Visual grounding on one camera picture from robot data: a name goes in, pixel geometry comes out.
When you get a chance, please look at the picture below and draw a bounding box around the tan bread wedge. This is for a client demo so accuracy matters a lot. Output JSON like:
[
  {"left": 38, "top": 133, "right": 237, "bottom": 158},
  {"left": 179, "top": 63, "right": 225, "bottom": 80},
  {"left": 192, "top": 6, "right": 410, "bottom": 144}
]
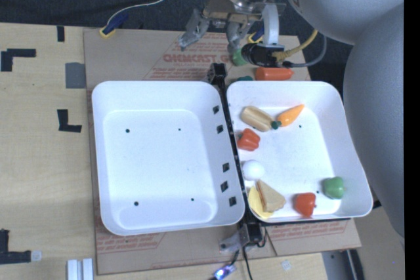
[{"left": 255, "top": 179, "right": 287, "bottom": 214}]

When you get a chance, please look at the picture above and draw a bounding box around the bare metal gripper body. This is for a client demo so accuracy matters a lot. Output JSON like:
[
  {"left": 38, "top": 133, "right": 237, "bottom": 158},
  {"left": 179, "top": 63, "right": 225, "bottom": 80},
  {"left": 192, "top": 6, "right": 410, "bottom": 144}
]
[{"left": 201, "top": 0, "right": 287, "bottom": 24}]

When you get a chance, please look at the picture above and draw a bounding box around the tan bread roll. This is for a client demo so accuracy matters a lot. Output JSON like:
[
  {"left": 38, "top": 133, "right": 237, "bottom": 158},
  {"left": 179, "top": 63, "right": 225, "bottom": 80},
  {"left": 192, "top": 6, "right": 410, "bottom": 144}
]
[{"left": 240, "top": 105, "right": 275, "bottom": 133}]

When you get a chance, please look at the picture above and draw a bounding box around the green round toy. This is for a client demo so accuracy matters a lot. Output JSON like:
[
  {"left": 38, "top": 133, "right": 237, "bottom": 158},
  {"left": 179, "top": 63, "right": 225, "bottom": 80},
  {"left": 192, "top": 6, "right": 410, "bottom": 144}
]
[{"left": 232, "top": 47, "right": 247, "bottom": 67}]

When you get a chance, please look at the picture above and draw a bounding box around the yellow round slice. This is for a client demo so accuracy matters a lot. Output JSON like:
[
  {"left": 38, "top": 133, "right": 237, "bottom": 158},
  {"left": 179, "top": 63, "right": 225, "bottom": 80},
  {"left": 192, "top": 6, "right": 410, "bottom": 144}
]
[{"left": 247, "top": 186, "right": 275, "bottom": 220}]

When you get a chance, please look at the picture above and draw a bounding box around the black cylinder on white bracket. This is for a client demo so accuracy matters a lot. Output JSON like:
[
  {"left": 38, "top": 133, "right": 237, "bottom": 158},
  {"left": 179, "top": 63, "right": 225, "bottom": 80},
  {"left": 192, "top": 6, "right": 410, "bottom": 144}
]
[{"left": 240, "top": 4, "right": 285, "bottom": 69}]

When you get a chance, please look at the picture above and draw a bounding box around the black block with thin wires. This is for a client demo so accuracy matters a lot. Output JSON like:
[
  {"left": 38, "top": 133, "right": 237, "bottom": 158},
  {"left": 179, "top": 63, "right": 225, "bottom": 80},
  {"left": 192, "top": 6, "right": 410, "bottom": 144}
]
[
  {"left": 207, "top": 62, "right": 228, "bottom": 87},
  {"left": 243, "top": 222, "right": 267, "bottom": 248}
]

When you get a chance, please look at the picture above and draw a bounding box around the red-orange sausage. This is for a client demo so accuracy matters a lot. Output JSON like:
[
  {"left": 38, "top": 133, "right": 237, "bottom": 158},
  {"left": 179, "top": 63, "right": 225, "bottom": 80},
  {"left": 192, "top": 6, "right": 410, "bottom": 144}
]
[{"left": 255, "top": 66, "right": 295, "bottom": 81}]

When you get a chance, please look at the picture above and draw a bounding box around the orange carrot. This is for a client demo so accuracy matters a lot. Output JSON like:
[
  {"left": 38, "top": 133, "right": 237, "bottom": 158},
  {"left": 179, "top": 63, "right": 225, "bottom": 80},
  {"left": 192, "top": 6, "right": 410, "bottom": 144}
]
[{"left": 270, "top": 104, "right": 306, "bottom": 130}]

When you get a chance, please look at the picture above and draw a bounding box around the orange-red bell pepper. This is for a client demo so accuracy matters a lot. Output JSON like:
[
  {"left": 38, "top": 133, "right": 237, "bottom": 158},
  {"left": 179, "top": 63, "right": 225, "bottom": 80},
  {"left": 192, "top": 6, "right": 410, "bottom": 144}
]
[
  {"left": 292, "top": 192, "right": 318, "bottom": 218},
  {"left": 236, "top": 127, "right": 261, "bottom": 152}
]

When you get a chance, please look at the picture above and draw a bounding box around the white plastic tray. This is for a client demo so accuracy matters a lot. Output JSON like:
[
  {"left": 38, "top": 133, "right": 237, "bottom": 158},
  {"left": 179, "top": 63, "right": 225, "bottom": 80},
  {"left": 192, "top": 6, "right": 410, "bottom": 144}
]
[
  {"left": 91, "top": 80, "right": 247, "bottom": 237},
  {"left": 226, "top": 80, "right": 374, "bottom": 224}
]

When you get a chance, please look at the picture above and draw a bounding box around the white ball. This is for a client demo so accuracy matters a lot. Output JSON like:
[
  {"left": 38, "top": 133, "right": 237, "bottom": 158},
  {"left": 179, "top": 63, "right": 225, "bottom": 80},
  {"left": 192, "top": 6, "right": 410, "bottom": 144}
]
[{"left": 241, "top": 159, "right": 266, "bottom": 182}]

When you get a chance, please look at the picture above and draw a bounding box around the green bell pepper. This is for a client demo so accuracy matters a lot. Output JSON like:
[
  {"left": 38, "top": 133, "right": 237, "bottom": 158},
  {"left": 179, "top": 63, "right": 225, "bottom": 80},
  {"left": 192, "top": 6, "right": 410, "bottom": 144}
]
[{"left": 321, "top": 176, "right": 346, "bottom": 201}]

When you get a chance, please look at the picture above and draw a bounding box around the brown cardboard board, red print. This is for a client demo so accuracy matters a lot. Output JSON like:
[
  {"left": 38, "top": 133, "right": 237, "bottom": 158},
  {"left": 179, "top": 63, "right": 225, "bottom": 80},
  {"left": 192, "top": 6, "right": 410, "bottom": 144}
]
[{"left": 82, "top": 28, "right": 362, "bottom": 275}]

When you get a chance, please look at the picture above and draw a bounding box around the thin black rod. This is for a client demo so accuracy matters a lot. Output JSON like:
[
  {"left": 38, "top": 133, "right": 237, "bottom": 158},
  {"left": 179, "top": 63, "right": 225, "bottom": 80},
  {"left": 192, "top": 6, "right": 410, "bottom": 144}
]
[{"left": 217, "top": 81, "right": 260, "bottom": 228}]

